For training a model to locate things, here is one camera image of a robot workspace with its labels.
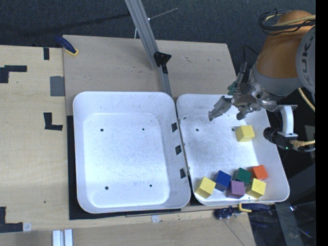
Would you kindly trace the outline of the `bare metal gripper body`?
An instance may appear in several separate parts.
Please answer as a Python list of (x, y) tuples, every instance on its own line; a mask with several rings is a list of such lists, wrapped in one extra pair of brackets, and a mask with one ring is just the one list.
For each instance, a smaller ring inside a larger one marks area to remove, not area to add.
[(280, 96), (269, 93), (259, 83), (240, 83), (234, 86), (232, 105), (237, 108), (249, 108), (255, 111), (266, 109), (272, 111), (278, 105)]

